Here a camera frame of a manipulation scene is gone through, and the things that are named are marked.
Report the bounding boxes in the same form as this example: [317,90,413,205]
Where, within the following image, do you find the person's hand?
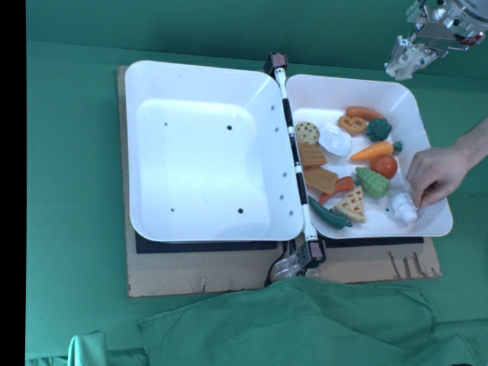
[405,146,472,210]

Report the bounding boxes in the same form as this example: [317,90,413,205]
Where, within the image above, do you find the orange waffle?
[297,141,328,169]

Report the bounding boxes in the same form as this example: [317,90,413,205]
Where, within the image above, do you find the white lumpy toy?
[390,192,419,224]

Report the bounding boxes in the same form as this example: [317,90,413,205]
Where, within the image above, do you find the brown cardboard board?
[115,66,443,299]

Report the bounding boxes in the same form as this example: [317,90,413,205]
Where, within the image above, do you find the green broccoli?
[365,117,393,143]

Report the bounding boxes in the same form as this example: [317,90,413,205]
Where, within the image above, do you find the tan lattice pie slice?
[332,185,368,225]

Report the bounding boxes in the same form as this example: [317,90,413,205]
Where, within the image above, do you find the black block with wires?
[294,239,328,271]
[264,52,290,77]

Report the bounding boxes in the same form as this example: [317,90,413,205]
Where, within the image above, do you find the tan chocolate chip biscuit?
[294,120,321,146]

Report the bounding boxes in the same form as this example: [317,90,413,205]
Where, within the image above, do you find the white fried egg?
[317,122,352,158]

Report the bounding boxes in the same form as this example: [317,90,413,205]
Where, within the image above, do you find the dark green cucumber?
[307,194,354,230]

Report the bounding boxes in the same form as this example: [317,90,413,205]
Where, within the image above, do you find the orange carrot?
[349,140,403,163]

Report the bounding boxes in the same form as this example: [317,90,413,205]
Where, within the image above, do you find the orange toast slice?
[302,165,339,195]

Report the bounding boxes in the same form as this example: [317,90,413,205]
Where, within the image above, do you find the orange sausage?
[345,105,384,122]

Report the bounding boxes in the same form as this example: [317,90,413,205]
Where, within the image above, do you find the orange pretzel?
[337,114,368,136]

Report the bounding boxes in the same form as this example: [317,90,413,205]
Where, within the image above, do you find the red tomato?
[369,154,399,180]

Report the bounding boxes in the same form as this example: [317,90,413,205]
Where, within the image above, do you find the white plastic tray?
[124,59,305,243]
[284,73,454,240]

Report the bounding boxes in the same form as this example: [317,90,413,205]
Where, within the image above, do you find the black and white thin rod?
[274,66,319,244]

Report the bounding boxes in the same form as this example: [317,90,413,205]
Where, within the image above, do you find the crumpled green cloth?
[137,275,488,366]

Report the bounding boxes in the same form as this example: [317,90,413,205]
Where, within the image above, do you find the red chilli pepper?
[319,175,356,206]

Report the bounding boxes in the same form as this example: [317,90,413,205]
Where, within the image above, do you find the green grapes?
[355,166,391,200]

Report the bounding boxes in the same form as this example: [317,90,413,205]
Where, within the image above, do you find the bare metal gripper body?
[406,0,488,53]

